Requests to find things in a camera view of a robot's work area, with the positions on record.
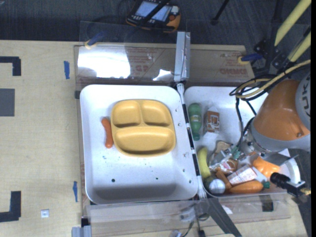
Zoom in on brown and white carton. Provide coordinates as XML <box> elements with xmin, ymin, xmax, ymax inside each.
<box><xmin>202</xmin><ymin>106</ymin><xmax>221</xmax><ymax>136</ymax></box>

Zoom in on yellow banana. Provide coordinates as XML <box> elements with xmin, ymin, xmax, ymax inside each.
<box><xmin>197</xmin><ymin>146</ymin><xmax>211</xmax><ymax>180</ymax></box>

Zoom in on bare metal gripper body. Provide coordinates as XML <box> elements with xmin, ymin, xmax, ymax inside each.
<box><xmin>229</xmin><ymin>137</ymin><xmax>259</xmax><ymax>160</ymax></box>

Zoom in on brown sausage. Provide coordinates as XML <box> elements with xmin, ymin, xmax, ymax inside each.
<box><xmin>215</xmin><ymin>169</ymin><xmax>233</xmax><ymax>190</ymax></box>

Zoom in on orange sausage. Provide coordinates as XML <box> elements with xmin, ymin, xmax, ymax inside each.
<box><xmin>101</xmin><ymin>117</ymin><xmax>115</xmax><ymax>149</ymax></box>

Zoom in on black cylinder on white bracket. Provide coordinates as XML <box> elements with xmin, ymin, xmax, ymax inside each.
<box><xmin>270</xmin><ymin>157</ymin><xmax>307</xmax><ymax>198</ymax></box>

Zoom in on white and pink carton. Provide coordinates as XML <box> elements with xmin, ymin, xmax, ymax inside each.
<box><xmin>226</xmin><ymin>164</ymin><xmax>268</xmax><ymax>186</ymax></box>

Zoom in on white plastic tray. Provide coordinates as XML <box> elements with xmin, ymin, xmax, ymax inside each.
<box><xmin>79</xmin><ymin>84</ymin><xmax>199</xmax><ymax>205</ymax></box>
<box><xmin>184</xmin><ymin>85</ymin><xmax>301</xmax><ymax>198</ymax></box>

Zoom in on silver can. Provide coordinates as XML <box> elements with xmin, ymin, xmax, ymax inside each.
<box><xmin>208</xmin><ymin>178</ymin><xmax>226</xmax><ymax>196</ymax></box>

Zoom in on green bottle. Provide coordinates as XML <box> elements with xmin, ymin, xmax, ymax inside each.
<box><xmin>188</xmin><ymin>103</ymin><xmax>203</xmax><ymax>142</ymax></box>

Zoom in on brown-edged bread slice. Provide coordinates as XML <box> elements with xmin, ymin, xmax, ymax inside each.
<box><xmin>215</xmin><ymin>140</ymin><xmax>233</xmax><ymax>154</ymax></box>

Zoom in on yellow divided plate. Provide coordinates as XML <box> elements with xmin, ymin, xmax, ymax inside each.
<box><xmin>110</xmin><ymin>99</ymin><xmax>177</xmax><ymax>158</ymax></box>

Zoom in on orange rounded toy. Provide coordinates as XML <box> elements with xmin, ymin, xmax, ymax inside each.
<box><xmin>251</xmin><ymin>156</ymin><xmax>281</xmax><ymax>178</ymax></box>

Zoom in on white red brown packet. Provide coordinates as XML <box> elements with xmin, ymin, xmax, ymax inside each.
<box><xmin>209</xmin><ymin>158</ymin><xmax>239</xmax><ymax>174</ymax></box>

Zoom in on orange carrot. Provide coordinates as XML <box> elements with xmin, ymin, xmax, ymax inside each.
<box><xmin>228</xmin><ymin>179</ymin><xmax>271</xmax><ymax>195</ymax></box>

